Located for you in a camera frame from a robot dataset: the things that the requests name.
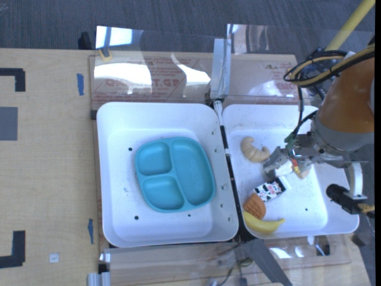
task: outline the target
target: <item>clear plastic panel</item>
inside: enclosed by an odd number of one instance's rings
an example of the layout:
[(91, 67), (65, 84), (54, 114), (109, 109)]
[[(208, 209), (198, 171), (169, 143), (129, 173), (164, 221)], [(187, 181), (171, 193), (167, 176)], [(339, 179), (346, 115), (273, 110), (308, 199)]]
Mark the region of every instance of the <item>clear plastic panel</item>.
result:
[[(229, 95), (225, 105), (245, 104), (297, 104), (297, 87), (285, 82), (286, 71), (305, 61), (315, 52), (328, 47), (338, 35), (337, 30), (306, 29), (283, 26), (228, 24), (227, 38), (231, 40), (232, 68)], [(372, 38), (369, 32), (347, 32), (343, 36), (341, 51), (358, 52)], [(316, 71), (330, 65), (321, 63)], [(317, 88), (302, 89), (306, 104), (318, 106), (320, 98), (329, 89), (332, 80)]]
[(110, 101), (200, 102), (224, 97), (230, 41), (98, 26), (92, 109)]
[[(351, 251), (354, 244), (343, 235), (266, 241), (265, 244), (274, 261), (286, 271), (286, 276), (282, 277), (270, 262), (264, 270), (261, 262), (253, 259), (254, 242), (106, 249), (101, 260), (110, 270), (112, 285), (212, 286), (224, 283), (233, 286), (245, 285), (244, 281), (247, 285), (305, 285), (303, 271), (311, 276), (315, 272), (314, 278), (320, 281), (319, 285), (334, 285), (335, 281), (336, 285), (348, 285), (351, 279), (354, 279), (352, 285), (356, 282), (368, 285), (364, 275), (351, 275), (351, 268), (355, 268)], [(324, 275), (319, 276), (323, 267)], [(267, 277), (264, 272), (270, 270), (274, 275)], [(341, 276), (347, 270), (349, 274)]]

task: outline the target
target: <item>black cable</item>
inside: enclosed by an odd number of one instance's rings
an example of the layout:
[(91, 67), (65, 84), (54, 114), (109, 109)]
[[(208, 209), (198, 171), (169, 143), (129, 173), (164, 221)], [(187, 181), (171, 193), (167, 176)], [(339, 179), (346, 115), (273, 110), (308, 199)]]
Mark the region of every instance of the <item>black cable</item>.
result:
[[(364, 61), (364, 60), (368, 60), (369, 58), (373, 58), (375, 50), (374, 50), (374, 47), (369, 47), (369, 48), (362, 50), (359, 53), (341, 61), (340, 63), (329, 68), (328, 71), (326, 71), (322, 74), (319, 74), (319, 75), (316, 75), (313, 77), (309, 77), (308, 79), (301, 79), (300, 78), (300, 74), (301, 74), (303, 68), (305, 66), (310, 65), (311, 63), (314, 63), (317, 58), (326, 58), (328, 60), (330, 57), (332, 57), (333, 59), (336, 59), (336, 57), (341, 57), (341, 55), (336, 55), (336, 56), (332, 55), (333, 54), (332, 52), (334, 52), (334, 51), (327, 51), (326, 52), (327, 55), (322, 55), (322, 54), (324, 54), (323, 52), (318, 53), (318, 57), (308, 59), (308, 60), (304, 61), (303, 63), (298, 64), (297, 66), (295, 66), (291, 70), (288, 70), (286, 72), (286, 74), (284, 75), (283, 79), (286, 82), (292, 82), (292, 83), (294, 83), (297, 86), (300, 86), (302, 88), (313, 87), (313, 86), (318, 85), (319, 83), (324, 82), (325, 80), (327, 80), (330, 77), (338, 76), (340, 72), (342, 72), (345, 69), (353, 66), (354, 64), (360, 63), (361, 61)], [(288, 76), (291, 73), (293, 73), (292, 77), (294, 77), (294, 78), (288, 79)]]
[(295, 128), (295, 129), (293, 130), (293, 132), (292, 132), (292, 134), (293, 134), (293, 138), (295, 138), (296, 135), (298, 134), (300, 127), (301, 127), (307, 120), (312, 119), (312, 118), (315, 116), (316, 112), (317, 112), (317, 110), (315, 110), (314, 112), (310, 113), (308, 116), (306, 116), (304, 119), (301, 120), (300, 124), (298, 124), (298, 125), (296, 126), (296, 128)]
[(306, 60), (312, 60), (319, 57), (329, 57), (329, 56), (346, 56), (348, 52), (342, 50), (330, 50), (330, 51), (320, 51), (315, 52), (312, 56), (309, 56)]
[(231, 267), (225, 277), (225, 279), (221, 282), (221, 284), (218, 284), (218, 286), (222, 286), (223, 284), (226, 283), (227, 279), (230, 277), (230, 275), (232, 274), (232, 271), (233, 271), (233, 267)]
[(248, 286), (248, 281), (243, 277), (242, 268), (248, 267), (253, 263), (253, 260), (250, 257), (246, 259), (237, 261), (238, 269), (239, 269), (239, 286)]
[(317, 86), (313, 86), (313, 88), (316, 91), (316, 93), (319, 95), (320, 99), (324, 100), (325, 96), (324, 96), (323, 91), (320, 88), (318, 88)]
[(300, 87), (298, 87), (298, 96), (299, 96), (299, 119), (298, 119), (298, 125), (299, 125), (302, 122), (302, 116), (303, 116), (303, 110), (304, 110), (302, 88)]

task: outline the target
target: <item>wooden table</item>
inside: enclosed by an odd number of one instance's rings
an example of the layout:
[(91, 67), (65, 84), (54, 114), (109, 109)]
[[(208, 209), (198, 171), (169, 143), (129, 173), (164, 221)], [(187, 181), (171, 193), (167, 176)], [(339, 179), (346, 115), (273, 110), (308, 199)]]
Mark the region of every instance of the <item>wooden table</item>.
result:
[[(22, 68), (26, 74), (25, 92), (15, 92), (14, 77), (0, 76), (0, 107), (17, 107), (18, 115), (17, 140), (0, 141), (0, 257), (15, 252), (14, 231), (26, 235), (24, 262), (0, 269), (1, 285), (86, 285), (87, 274), (98, 271), (98, 154), (90, 119), (93, 54), (0, 49), (0, 68)], [(370, 285), (357, 246), (349, 235), (344, 241), (348, 262), (303, 268), (288, 260), (287, 276), (294, 285)], [(263, 273), (251, 272), (255, 270), (246, 268), (250, 285), (270, 285)], [(234, 277), (237, 272), (225, 285), (235, 285)], [(163, 285), (204, 285), (206, 280)]]

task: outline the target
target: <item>black tape marking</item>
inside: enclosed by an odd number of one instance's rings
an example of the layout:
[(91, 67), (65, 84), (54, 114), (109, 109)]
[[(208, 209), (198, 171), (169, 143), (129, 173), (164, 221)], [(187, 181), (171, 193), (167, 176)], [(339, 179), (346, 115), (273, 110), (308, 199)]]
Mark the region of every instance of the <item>black tape marking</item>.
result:
[(0, 257), (0, 268), (20, 267), (25, 262), (25, 231), (13, 231), (12, 254)]
[(14, 76), (14, 90), (25, 92), (25, 71), (22, 68), (0, 68), (0, 76)]

